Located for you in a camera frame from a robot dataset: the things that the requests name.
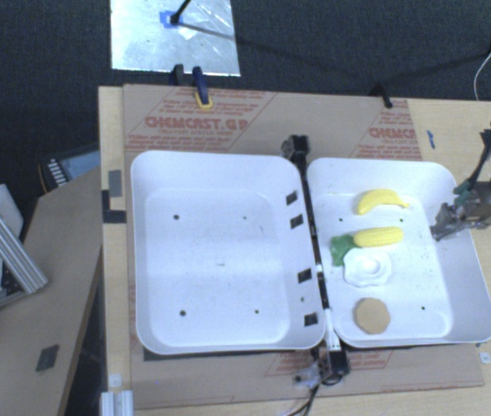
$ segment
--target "empty white tray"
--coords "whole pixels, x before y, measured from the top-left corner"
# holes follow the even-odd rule
[[[298,170],[280,157],[140,154],[136,327],[159,354],[310,348],[324,333]]]
[[[469,230],[436,242],[429,227],[443,202],[452,203],[451,173],[436,163],[395,160],[317,159],[308,169],[332,322],[340,338],[360,348],[478,342],[491,338],[491,302]],[[390,188],[409,203],[382,205],[356,214],[364,192]],[[384,285],[358,288],[333,267],[330,240],[357,231],[399,226],[404,239],[380,247],[391,259]],[[365,297],[382,300],[391,316],[380,335],[355,323]]]

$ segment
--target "blue object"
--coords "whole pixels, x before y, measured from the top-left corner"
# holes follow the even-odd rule
[[[427,130],[427,135],[429,136],[430,147],[435,149],[435,141],[433,140],[435,136],[429,130]]]
[[[207,91],[207,81],[201,71],[201,67],[195,66],[192,69],[193,84],[197,88],[197,93],[203,105],[209,104],[209,93]]]
[[[175,12],[174,11],[171,11],[171,10],[162,10],[159,13],[160,22],[167,29],[178,28],[178,25],[177,24],[171,24],[170,23],[170,16],[172,14],[175,14]],[[180,16],[179,23],[183,23],[183,22],[184,22],[184,18],[182,16]]]

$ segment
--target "metal plate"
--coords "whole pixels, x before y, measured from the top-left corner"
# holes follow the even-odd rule
[[[201,66],[204,74],[239,76],[230,0],[193,0],[170,26],[183,2],[111,0],[112,67],[170,72],[182,63],[186,73]]]

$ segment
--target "wooden table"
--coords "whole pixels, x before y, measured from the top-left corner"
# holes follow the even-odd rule
[[[479,132],[489,127],[491,102],[408,100],[409,110],[423,159],[446,166],[458,182],[475,168],[481,155]],[[108,172],[124,167],[122,88],[100,89],[102,189],[108,189]],[[429,143],[433,134],[435,147]],[[491,166],[482,177],[491,176]],[[125,209],[124,195],[111,198],[111,209]],[[128,338],[128,273],[126,272],[125,225],[105,224],[103,228],[104,277],[106,298],[108,373],[117,374],[121,384],[111,383],[111,391],[130,389],[131,367]],[[484,275],[491,295],[491,230],[473,231]],[[491,341],[480,347],[490,354]],[[491,414],[491,363],[483,365],[485,387],[385,393],[363,396],[316,399],[312,415],[489,415]],[[136,411],[139,416],[186,415],[282,415],[297,408],[294,401],[268,401],[245,404],[190,406]]]

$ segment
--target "toy banana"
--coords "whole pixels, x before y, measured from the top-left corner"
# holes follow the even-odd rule
[[[403,231],[397,226],[385,226],[383,228],[370,228],[359,231],[353,242],[360,247],[383,246],[397,244],[403,239]]]
[[[357,204],[357,214],[365,214],[378,205],[399,205],[407,208],[406,204],[394,190],[382,189],[366,192]]]

